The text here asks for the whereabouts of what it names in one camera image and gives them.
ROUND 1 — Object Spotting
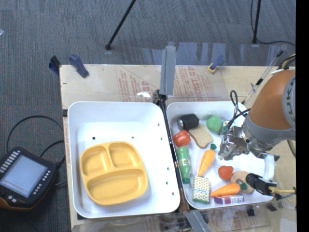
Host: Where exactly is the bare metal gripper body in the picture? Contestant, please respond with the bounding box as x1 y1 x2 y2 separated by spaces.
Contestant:
222 126 260 155

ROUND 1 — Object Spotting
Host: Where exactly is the white plastic tray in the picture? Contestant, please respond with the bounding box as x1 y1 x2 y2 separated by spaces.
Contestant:
67 101 181 219
166 101 276 211

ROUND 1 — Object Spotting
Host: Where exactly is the orange carrot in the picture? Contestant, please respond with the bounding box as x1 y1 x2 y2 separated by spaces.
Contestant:
210 182 248 198
197 143 217 177

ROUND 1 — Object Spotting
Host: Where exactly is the small orange fruit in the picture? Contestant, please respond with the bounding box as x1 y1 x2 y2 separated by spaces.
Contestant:
218 165 234 180

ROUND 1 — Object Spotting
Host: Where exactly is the beige doughnut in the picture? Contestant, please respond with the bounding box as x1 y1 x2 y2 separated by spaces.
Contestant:
230 170 255 194

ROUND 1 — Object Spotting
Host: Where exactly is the brown bread slice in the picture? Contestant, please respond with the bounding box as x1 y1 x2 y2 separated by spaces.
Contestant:
188 123 214 149

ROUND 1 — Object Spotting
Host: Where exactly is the green apple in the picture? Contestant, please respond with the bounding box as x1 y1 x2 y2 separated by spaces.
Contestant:
206 115 223 132

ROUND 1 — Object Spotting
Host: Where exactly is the green bottle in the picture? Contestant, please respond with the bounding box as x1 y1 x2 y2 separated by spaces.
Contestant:
176 146 192 185

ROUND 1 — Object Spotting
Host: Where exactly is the red bell pepper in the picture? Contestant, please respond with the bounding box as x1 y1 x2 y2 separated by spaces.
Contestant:
172 130 191 147

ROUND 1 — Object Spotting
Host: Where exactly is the black box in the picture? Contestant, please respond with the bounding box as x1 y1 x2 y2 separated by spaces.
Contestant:
180 114 200 131

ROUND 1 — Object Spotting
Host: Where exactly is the white carton yellow pattern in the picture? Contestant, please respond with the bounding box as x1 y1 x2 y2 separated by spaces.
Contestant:
192 175 211 204

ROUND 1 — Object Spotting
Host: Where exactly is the pink and white packet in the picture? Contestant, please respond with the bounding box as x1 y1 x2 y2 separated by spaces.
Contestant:
213 194 245 205

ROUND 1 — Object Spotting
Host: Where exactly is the yellow divided plate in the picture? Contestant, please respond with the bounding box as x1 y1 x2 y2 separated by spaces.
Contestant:
80 141 149 206

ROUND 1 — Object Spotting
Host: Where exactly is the brown cardboard board red print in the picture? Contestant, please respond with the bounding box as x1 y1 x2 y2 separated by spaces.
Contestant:
59 64 296 232

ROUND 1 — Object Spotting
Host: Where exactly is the black cylinder on white bracket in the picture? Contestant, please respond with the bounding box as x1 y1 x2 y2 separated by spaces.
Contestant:
245 153 281 196

